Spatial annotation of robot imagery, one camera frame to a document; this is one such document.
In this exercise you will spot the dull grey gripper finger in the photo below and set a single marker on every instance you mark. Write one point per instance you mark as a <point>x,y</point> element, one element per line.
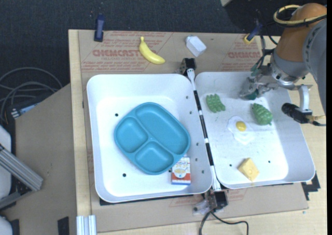
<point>245,91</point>
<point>262,91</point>

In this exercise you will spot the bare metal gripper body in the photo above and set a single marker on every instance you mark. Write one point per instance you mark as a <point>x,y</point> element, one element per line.
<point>269,81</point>

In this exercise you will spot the small dark teal object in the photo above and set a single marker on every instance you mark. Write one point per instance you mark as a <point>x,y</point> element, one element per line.
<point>253,95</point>

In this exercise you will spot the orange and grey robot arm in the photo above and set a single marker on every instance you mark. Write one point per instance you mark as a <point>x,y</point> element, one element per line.
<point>293,44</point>

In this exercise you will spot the green grapes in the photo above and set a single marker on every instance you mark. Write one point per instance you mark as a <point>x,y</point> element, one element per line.
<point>262,114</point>
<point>215,103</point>

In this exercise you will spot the white fried egg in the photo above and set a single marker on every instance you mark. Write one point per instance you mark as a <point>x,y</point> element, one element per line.
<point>241,127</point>

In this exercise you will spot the thin black and white rod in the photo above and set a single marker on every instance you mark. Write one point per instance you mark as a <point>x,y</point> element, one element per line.
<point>201,119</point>

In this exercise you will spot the white plastic tray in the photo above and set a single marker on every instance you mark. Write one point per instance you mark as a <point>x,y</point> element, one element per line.
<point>109,138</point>
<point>272,156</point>

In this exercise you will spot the white plastic bottle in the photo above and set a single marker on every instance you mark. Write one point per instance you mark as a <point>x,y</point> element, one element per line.
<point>196,46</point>

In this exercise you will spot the yellow cheese wedge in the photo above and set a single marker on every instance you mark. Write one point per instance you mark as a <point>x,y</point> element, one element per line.
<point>248,169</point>

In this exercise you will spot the blue divided plate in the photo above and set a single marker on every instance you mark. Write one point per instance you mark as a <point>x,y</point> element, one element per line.
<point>155,125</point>

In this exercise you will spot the yellow banana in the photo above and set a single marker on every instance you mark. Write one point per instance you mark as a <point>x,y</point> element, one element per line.
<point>149,53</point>

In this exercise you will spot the white and orange carton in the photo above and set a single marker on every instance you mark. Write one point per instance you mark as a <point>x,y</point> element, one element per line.
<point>181,174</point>

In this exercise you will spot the brown cardboard board red print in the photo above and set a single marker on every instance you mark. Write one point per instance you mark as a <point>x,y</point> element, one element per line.
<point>160,218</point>

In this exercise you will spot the black cylinder on white bracket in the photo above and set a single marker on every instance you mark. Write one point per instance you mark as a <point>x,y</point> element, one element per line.
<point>295,112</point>

